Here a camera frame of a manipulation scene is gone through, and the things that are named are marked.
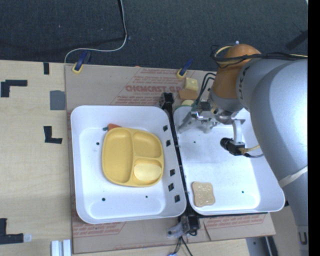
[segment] white tray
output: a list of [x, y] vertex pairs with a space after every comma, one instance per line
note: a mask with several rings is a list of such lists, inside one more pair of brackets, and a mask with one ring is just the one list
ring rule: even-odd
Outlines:
[[[127, 187], [108, 181], [102, 148], [109, 123], [156, 135], [163, 147], [162, 179], [150, 187]], [[155, 106], [79, 106], [71, 113], [76, 210], [91, 224], [169, 218], [187, 205], [170, 122]]]
[[[220, 146], [222, 138], [233, 137], [232, 125], [219, 124], [210, 133], [204, 133], [199, 122], [178, 133], [178, 127], [190, 110], [189, 106], [179, 107], [174, 112], [174, 123], [192, 208], [205, 216], [281, 210], [285, 204], [284, 193], [265, 157], [233, 156]], [[236, 118], [246, 120], [242, 125], [242, 141], [246, 143], [246, 148], [256, 146], [258, 142], [251, 125], [250, 113], [242, 110]], [[252, 151], [252, 155], [261, 153], [260, 149]], [[192, 182], [211, 183], [215, 203], [195, 206]]]

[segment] yellow divided plate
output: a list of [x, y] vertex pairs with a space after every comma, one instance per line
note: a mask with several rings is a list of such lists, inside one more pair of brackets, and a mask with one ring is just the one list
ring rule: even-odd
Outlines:
[[154, 134], [117, 127], [103, 141], [102, 170], [112, 183], [130, 187], [149, 187], [162, 178], [164, 151]]

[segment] blue clip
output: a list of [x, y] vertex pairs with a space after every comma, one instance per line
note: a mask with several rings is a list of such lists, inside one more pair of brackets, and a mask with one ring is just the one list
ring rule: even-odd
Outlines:
[[191, 66], [191, 64], [192, 64], [193, 61], [194, 61], [194, 60], [193, 60], [192, 58], [189, 59], [189, 60], [187, 61], [187, 63], [186, 63], [182, 68], [180, 68], [180, 69], [178, 70], [178, 72], [176, 73], [176, 77], [177, 77], [177, 78], [180, 78], [180, 79], [184, 78], [184, 77], [186, 76], [186, 74], [187, 74], [187, 69]]
[[80, 72], [82, 71], [82, 69], [84, 67], [83, 64], [87, 64], [90, 57], [91, 57], [91, 52], [88, 50], [84, 50], [81, 53], [78, 62], [73, 65], [72, 72], [75, 74], [80, 74]]

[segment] wooden surface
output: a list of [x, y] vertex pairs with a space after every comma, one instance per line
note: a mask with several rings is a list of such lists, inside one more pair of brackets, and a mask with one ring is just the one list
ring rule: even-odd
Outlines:
[[[65, 91], [64, 64], [0, 60], [0, 81], [27, 80], [0, 98], [0, 218], [7, 234], [31, 234], [32, 241], [0, 245], [0, 256], [49, 256], [50, 242], [72, 239], [65, 110], [50, 110], [50, 91]], [[45, 143], [44, 126], [62, 144]], [[245, 239], [190, 244], [194, 256], [248, 256]], [[84, 256], [166, 256], [175, 246], [109, 251]], [[179, 256], [188, 255], [181, 246]]]

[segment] black floor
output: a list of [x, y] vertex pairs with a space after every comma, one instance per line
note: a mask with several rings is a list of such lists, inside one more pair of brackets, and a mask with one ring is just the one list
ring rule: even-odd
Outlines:
[[[119, 0], [0, 0], [0, 59], [63, 63], [76, 48], [124, 39]], [[91, 64], [216, 70], [211, 49], [239, 41], [262, 53], [308, 54], [306, 0], [123, 0], [128, 40]], [[69, 55], [76, 62], [81, 51]]]

